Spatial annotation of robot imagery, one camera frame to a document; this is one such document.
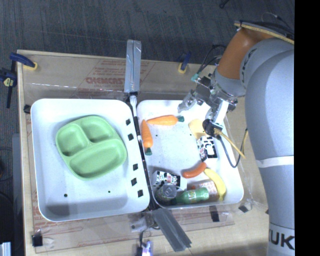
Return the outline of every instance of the white tray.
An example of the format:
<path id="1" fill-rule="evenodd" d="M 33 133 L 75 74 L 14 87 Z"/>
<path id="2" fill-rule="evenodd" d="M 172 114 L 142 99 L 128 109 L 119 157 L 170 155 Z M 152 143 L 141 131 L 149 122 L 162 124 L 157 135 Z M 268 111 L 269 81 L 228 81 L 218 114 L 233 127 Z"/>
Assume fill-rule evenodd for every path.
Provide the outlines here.
<path id="1" fill-rule="evenodd" d="M 210 107 L 207 104 L 202 106 L 196 104 L 191 109 L 178 113 L 178 105 L 180 103 L 180 100 L 144 100 L 137 106 L 139 125 L 141 125 L 143 119 L 148 120 L 164 115 L 183 116 L 185 119 L 184 122 L 178 122 L 174 126 L 148 125 L 153 138 L 152 155 L 145 156 L 149 177 L 155 171 L 165 171 L 181 176 L 184 171 L 192 170 L 201 163 L 196 139 L 192 135 L 188 124 L 194 119 L 204 121 Z M 223 128 L 222 132 L 228 135 L 225 128 Z M 207 200 L 197 204 L 183 205 L 184 208 L 236 204 L 244 196 L 244 188 L 238 168 L 230 166 L 222 144 L 216 139 L 214 139 L 214 144 L 218 160 L 210 161 L 208 159 L 206 164 L 208 168 L 216 171 L 223 179 L 227 191 L 225 198 L 223 201 Z M 231 145 L 226 142 L 225 147 L 231 161 L 235 163 Z M 204 173 L 187 179 L 188 189 L 191 189 L 192 184 L 202 181 L 209 181 L 209 178 Z M 170 205 L 163 207 L 172 209 L 181 208 L 182 206 Z"/>
<path id="2" fill-rule="evenodd" d="M 113 126 L 125 144 L 127 159 L 102 177 L 81 180 L 68 169 L 55 141 L 59 128 L 89 115 L 103 117 Z M 38 206 L 46 219 L 89 219 L 137 213 L 148 207 L 150 194 L 127 104 L 104 99 L 40 99 L 31 107 L 31 125 Z"/>

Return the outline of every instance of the yellow toy banana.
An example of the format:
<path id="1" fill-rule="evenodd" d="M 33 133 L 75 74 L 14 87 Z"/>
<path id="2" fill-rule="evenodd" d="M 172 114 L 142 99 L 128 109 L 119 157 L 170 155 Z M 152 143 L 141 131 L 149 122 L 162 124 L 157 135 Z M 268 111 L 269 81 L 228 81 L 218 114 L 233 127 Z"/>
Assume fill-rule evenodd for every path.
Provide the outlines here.
<path id="1" fill-rule="evenodd" d="M 220 175 L 216 173 L 214 170 L 206 168 L 204 170 L 204 173 L 210 178 L 210 180 L 214 182 L 216 189 L 218 190 L 219 200 L 222 201 L 227 193 L 227 188 L 224 181 L 222 180 Z"/>

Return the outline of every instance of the blue clamp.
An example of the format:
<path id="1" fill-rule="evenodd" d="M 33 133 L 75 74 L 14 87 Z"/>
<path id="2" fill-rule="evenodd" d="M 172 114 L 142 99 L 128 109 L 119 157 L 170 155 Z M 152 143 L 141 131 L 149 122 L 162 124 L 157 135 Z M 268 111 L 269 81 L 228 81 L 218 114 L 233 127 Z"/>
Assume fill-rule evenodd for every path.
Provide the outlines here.
<path id="1" fill-rule="evenodd" d="M 14 52 L 10 53 L 10 60 L 14 62 L 20 62 L 23 65 L 29 66 L 31 68 L 34 68 L 36 66 L 36 64 L 32 60 L 28 59 L 27 57 L 21 54 L 14 53 Z"/>
<path id="2" fill-rule="evenodd" d="M 178 68 L 179 73 L 184 74 L 187 70 L 187 65 L 189 63 L 189 60 L 191 58 L 191 51 L 188 51 L 187 54 L 183 53 L 179 58 L 178 62 L 181 62 Z"/>
<path id="3" fill-rule="evenodd" d="M 38 66 L 36 62 L 33 62 L 27 57 L 14 52 L 10 53 L 10 60 L 12 60 L 11 70 L 7 70 L 5 68 L 2 68 L 0 70 L 0 82 L 2 82 L 6 87 L 8 87 L 8 95 L 6 99 L 7 109 L 10 108 L 13 87 L 17 86 L 18 83 L 16 73 L 16 62 L 22 63 L 26 69 L 30 70 L 35 70 Z"/>
<path id="4" fill-rule="evenodd" d="M 17 75 L 10 70 L 2 68 L 0 70 L 0 81 L 6 87 L 15 87 L 17 85 Z"/>

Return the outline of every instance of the green divided plate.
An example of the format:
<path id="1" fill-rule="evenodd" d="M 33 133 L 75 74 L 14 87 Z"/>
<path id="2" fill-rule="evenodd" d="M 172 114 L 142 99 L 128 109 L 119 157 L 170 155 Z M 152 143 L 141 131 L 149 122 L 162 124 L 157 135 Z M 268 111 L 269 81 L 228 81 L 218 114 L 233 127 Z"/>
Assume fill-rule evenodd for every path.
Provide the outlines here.
<path id="1" fill-rule="evenodd" d="M 105 175 L 127 159 L 126 146 L 116 130 L 97 115 L 61 127 L 55 142 L 68 168 L 82 180 Z"/>

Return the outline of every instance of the orange toy carrot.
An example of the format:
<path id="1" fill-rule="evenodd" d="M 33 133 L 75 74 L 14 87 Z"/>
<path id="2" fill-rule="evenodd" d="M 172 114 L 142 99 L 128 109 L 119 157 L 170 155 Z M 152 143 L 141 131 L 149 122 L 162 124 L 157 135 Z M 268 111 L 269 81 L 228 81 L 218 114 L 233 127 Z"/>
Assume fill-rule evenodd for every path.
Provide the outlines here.
<path id="1" fill-rule="evenodd" d="M 177 122 L 184 122 L 183 116 L 176 117 L 173 114 L 163 115 L 155 118 L 151 118 L 146 122 L 149 125 L 160 125 L 160 126 L 174 126 Z"/>
<path id="2" fill-rule="evenodd" d="M 182 176 L 186 179 L 193 178 L 198 176 L 207 168 L 207 164 L 205 162 L 200 163 L 195 169 L 185 171 Z"/>
<path id="3" fill-rule="evenodd" d="M 142 144 L 146 148 L 145 154 L 147 156 L 152 155 L 151 147 L 154 144 L 154 140 L 152 139 L 150 129 L 146 120 L 142 120 L 141 123 L 141 137 L 142 137 Z"/>

